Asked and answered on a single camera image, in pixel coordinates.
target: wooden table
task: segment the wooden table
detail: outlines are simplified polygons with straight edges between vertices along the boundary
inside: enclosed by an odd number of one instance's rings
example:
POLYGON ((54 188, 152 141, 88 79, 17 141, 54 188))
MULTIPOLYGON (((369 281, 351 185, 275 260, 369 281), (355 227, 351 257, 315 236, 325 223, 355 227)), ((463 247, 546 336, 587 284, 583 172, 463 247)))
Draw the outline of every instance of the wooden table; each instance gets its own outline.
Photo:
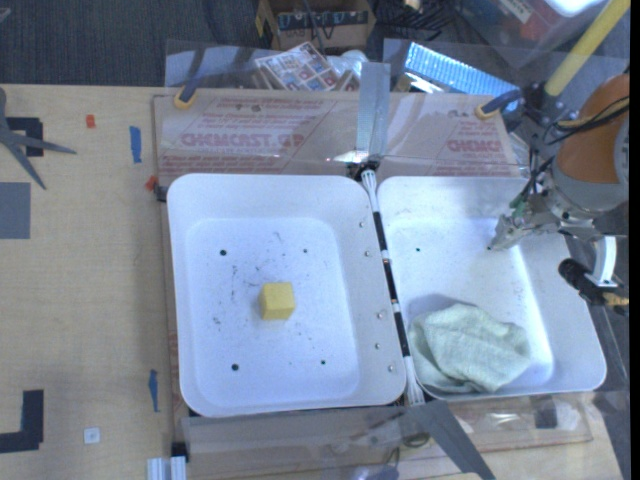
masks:
MULTIPOLYGON (((23 391, 44 390, 44 441, 0 454, 0 479, 145 478, 147 459, 168 457, 173 437, 161 206, 144 186, 154 173, 152 97, 164 89, 3 88, 9 116, 40 118, 46 140, 78 155, 32 159, 48 188, 31 183, 31 238, 0 240, 0 433, 20 429, 23 391), (100 442, 85 444, 94 427, 100 442)), ((31 182, 4 148, 0 182, 31 182)), ((498 478, 620 478, 591 409, 592 441, 485 459, 498 478)), ((402 478, 426 478, 424 469, 415 457, 400 463, 402 478)), ((432 459, 429 471, 455 468, 432 459)))

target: white tray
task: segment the white tray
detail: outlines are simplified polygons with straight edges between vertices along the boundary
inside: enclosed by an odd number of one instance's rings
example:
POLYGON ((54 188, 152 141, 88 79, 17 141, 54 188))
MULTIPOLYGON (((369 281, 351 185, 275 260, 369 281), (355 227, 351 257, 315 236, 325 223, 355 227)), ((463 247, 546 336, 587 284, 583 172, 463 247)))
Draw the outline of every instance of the white tray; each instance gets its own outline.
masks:
POLYGON ((406 373, 369 201, 335 176, 190 174, 171 184, 180 387, 222 417, 382 405, 406 373), (296 309, 264 321, 263 283, 296 309))
POLYGON ((395 177, 378 198, 399 302, 408 325, 418 314, 454 302, 479 306, 527 331, 533 362, 492 395, 590 391, 606 362, 586 303, 558 274, 570 257, 559 234, 526 237, 505 251, 488 251, 497 217, 522 189, 516 178, 395 177))

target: yellow block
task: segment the yellow block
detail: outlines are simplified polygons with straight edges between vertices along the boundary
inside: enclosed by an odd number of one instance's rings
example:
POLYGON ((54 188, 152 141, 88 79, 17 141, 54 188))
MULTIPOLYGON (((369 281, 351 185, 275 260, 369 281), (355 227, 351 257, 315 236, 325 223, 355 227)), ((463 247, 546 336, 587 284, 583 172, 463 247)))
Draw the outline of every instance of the yellow block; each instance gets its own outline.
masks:
POLYGON ((263 320, 286 320, 296 307, 291 283, 265 283, 260 290, 263 320))

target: crumpled cloth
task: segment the crumpled cloth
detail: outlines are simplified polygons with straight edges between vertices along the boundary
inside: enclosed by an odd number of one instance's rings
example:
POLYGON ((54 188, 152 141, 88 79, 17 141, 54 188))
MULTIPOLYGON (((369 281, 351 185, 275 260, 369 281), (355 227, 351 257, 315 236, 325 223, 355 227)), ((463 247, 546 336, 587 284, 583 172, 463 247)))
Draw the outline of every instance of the crumpled cloth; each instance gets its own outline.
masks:
POLYGON ((416 317, 408 339, 418 380, 449 393, 495 393, 531 364, 522 327, 466 304, 416 317))

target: yellow handle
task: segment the yellow handle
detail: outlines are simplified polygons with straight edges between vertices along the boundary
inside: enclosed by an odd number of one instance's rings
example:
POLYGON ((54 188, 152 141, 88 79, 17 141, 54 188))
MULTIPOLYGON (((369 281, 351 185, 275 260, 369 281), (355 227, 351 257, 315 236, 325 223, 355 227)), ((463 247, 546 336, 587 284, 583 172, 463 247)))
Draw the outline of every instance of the yellow handle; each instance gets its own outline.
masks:
POLYGON ((631 0, 610 0, 544 86, 549 96, 558 96, 573 79, 611 29, 627 12, 631 0))

